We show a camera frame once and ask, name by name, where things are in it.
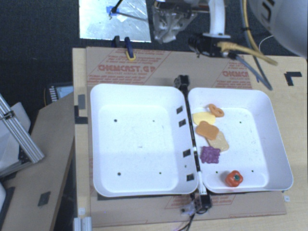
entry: yellow clip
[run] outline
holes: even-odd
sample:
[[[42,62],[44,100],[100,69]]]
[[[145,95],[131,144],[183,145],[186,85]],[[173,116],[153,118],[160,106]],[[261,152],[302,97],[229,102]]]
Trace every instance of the yellow clip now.
[[[126,54],[127,58],[128,58],[130,61],[135,61],[135,60],[136,60],[136,55],[135,55],[135,53],[134,53],[134,57],[132,57],[132,58],[129,57],[128,51],[126,51],[125,54]]]

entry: yellow cable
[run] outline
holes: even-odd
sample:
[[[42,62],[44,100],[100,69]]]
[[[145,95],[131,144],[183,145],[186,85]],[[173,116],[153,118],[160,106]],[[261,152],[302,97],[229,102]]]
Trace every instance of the yellow cable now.
[[[242,2],[243,2],[243,14],[244,14],[245,27],[249,28],[248,15],[247,15],[247,0],[243,0]],[[255,40],[252,37],[250,30],[247,30],[247,36],[248,36],[248,39],[249,39],[249,42],[250,42],[252,48],[255,51],[259,52],[259,48],[258,48],[257,44],[255,43]]]
[[[270,59],[269,57],[263,55],[261,52],[259,51],[254,51],[250,48],[232,43],[232,42],[218,42],[217,46],[221,48],[221,51],[241,51],[241,52],[245,52],[247,54],[253,55],[255,57],[258,57],[260,59],[263,59],[264,61],[268,62],[269,64],[272,65],[278,65],[278,63],[272,59]]]

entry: wire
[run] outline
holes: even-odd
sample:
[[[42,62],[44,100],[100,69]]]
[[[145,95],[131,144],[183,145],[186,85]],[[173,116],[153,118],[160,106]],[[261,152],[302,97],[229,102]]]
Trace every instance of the wire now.
[[[271,38],[271,37],[273,37],[273,35],[270,35],[270,36],[268,36],[268,37],[266,37],[266,38],[264,38],[264,39],[261,40],[261,42],[259,43],[259,51],[261,51],[261,44],[262,44],[265,40],[267,40],[267,39],[269,39],[269,38]]]
[[[269,57],[263,55],[261,52],[259,51],[254,51],[253,49],[247,48],[245,46],[241,46],[232,42],[218,42],[217,46],[221,48],[221,51],[241,51],[241,52],[245,52],[248,53],[250,55],[253,55],[255,57],[261,58],[264,61],[268,62],[269,64],[272,65],[277,65],[278,63],[272,59],[270,59]]]
[[[201,208],[200,210],[198,210],[196,213],[199,214],[199,215],[202,215],[204,213],[207,212],[208,209],[205,209],[205,208]]]
[[[177,231],[183,231],[183,230],[188,231],[190,229],[190,227],[191,227],[192,222],[193,222],[192,220],[194,218],[194,215],[195,214],[192,214],[189,222],[183,228],[181,228],[181,229],[179,229]]]
[[[249,42],[250,42],[252,48],[255,51],[259,51],[259,48],[258,48],[257,44],[255,43],[255,40],[252,37],[250,29],[249,29],[249,22],[248,22],[248,15],[247,15],[247,0],[243,0],[242,3],[243,3],[244,23],[245,23],[245,27],[248,28],[248,30],[246,30],[246,32],[247,32]]]
[[[244,11],[243,11],[243,0],[240,0],[240,10],[241,10],[241,15],[242,15],[242,25],[243,25],[243,27],[245,27]],[[249,38],[248,38],[247,30],[244,31],[244,35],[245,35],[245,39],[246,39],[246,43],[247,43],[248,47],[252,49],[252,46],[251,46]],[[258,67],[258,70],[259,70],[260,74],[262,75],[264,80],[268,83],[268,86],[270,87],[269,90],[273,90],[270,82],[268,81],[268,79],[266,78],[266,75],[263,72],[263,69],[262,69],[258,59],[255,56],[253,56],[253,58],[254,58],[254,61],[255,61],[256,65],[257,65],[257,67]]]
[[[268,81],[266,81],[248,62],[246,62],[242,57],[237,54],[229,53],[228,57],[231,59],[236,59],[241,62],[245,67],[247,67],[269,90],[272,90],[272,87]]]

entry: cardboard sheet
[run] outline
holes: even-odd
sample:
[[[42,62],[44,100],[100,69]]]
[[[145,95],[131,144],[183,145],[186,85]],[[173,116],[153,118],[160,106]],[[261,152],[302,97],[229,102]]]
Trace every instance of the cardboard sheet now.
[[[87,48],[88,97],[91,88],[99,83],[172,86],[178,75],[185,74],[190,76],[190,88],[252,88],[247,69],[232,60],[197,58],[192,52],[135,50],[135,54],[136,61],[130,62],[124,49]],[[191,201],[188,195],[104,198],[97,194],[92,180],[90,106],[88,118],[90,215],[93,227],[187,220],[187,215],[181,215],[180,209]],[[281,192],[213,195],[212,202],[213,207],[196,219],[286,214]]]

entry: orange pretzel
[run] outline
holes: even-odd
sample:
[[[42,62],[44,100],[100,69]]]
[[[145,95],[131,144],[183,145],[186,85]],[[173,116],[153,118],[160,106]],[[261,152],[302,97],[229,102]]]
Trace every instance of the orange pretzel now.
[[[208,108],[210,109],[210,111],[212,112],[212,114],[216,117],[223,117],[225,115],[225,113],[222,111],[222,109],[217,108],[215,105],[213,105],[212,103],[209,104]]]

